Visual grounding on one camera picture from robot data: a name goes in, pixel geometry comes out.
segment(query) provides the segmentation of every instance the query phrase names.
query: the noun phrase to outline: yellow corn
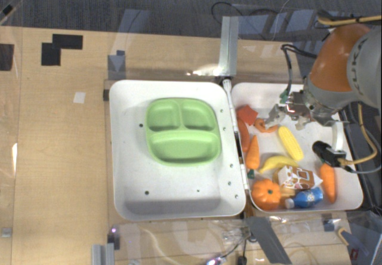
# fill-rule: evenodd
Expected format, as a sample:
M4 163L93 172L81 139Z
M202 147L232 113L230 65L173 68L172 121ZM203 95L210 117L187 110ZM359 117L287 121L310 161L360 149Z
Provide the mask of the yellow corn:
M278 133L281 142L289 155L296 161L302 160L304 158L304 153L293 133L285 126L279 127Z

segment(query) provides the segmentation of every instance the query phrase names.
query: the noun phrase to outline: orange object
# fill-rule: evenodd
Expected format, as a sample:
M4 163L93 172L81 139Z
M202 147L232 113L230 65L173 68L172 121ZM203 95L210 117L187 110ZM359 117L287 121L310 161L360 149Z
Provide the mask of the orange object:
M249 149L251 138L249 136L247 126L241 119L238 119L238 128L240 132L241 149L246 153Z
M257 118L255 121L255 127L259 130L261 133L272 133L277 130L279 127L278 125L272 126L268 129L265 128L265 121L263 119Z
M269 179L256 181L252 187L251 196L259 208L265 211L274 210L280 204L280 187Z
M336 28L326 39L310 73L316 87L336 92L351 91L347 80L347 59L355 43L370 29L362 24Z
M256 170L260 166L260 152L258 150L257 136L254 135L249 146L247 157L245 158L245 166L250 170Z
M335 191L335 174L334 168L324 163L320 167L320 178L322 179L322 187L329 201L333 204L337 198Z
M258 113L253 110L249 105L245 105L236 112L236 116L248 125L253 125Z

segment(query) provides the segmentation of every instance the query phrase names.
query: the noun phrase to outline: wooden surface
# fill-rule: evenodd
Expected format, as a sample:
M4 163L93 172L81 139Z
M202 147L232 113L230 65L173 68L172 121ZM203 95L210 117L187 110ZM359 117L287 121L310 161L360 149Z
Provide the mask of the wooden surface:
M61 66L41 66L41 44L51 42L53 33L83 35L83 50L62 50ZM1 27L0 36L4 36L0 42L4 43L4 37L11 39L10 34ZM142 73L153 78L159 73L193 76L195 69L205 71L211 64L217 64L220 40L28 28L22 29L20 37L23 61L11 263L90 264L91 246L104 245L109 226L122 222L115 216L107 189L110 166L106 165L103 102L107 55L115 54L116 50L126 51L128 77ZM239 41L239 74L243 78L252 74L257 81L286 81L287 67L279 45ZM295 58L293 64L297 69ZM294 75L299 81L298 71ZM86 93L84 103L73 102L76 92ZM199 227L187 236L195 241L207 232L203 221L196 224L200 224ZM150 245L151 241L157 241L179 264L201 260L200 255L184 256L176 247L173 249L171 241L165 239L172 237L171 232L153 233L158 239L150 236L143 243ZM7 243L3 244L3 239L0 242L4 251L10 250L9 241ZM346 259L344 246L338 242L336 245L337 248L329 246L328 251L340 253L331 257ZM314 246L312 243L310 249L320 250ZM217 248L205 245L203 254L209 257L211 251L219 249L221 244ZM249 249L249 254L264 258L259 248L252 250ZM0 262L9 264L10 252L2 255L8 258L0 257ZM172 263L163 255L146 257L142 264ZM118 264L126 264L126 259Z

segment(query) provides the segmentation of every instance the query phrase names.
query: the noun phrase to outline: white sticker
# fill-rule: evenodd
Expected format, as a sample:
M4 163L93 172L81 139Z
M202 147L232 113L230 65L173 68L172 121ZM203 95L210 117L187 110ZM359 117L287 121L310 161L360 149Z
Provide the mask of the white sticker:
M76 94L74 95L73 102L75 104L83 104L85 103L85 96L86 96L86 92L76 92Z

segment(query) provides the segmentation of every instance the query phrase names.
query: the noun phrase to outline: yellow cable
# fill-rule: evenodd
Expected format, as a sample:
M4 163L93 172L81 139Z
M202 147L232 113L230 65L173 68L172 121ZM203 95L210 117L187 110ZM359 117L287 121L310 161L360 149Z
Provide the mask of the yellow cable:
M331 20L325 17L318 17L318 22L323 25L329 26L339 26L339 25L347 25L347 24L355 24L355 23L365 23L371 21L381 21L382 16L371 16L371 17L361 17L361 18L353 18L353 19L345 19L345 20Z
M370 147L372 149L372 153L369 156L367 156L367 157L364 157L364 158L361 158L361 159L358 159L358 160L355 160L355 161L346 160L345 158L339 158L338 161L341 164L341 166L343 166L343 167L346 166L346 165L351 165L351 164L364 163L364 162L374 158L377 155L377 153L378 153L378 150L377 150L376 146L370 140L368 134L366 133L365 126L363 125L362 106L361 106L360 103L358 103L358 119L359 119L359 126L361 128L362 134L365 137L365 140L370 145Z

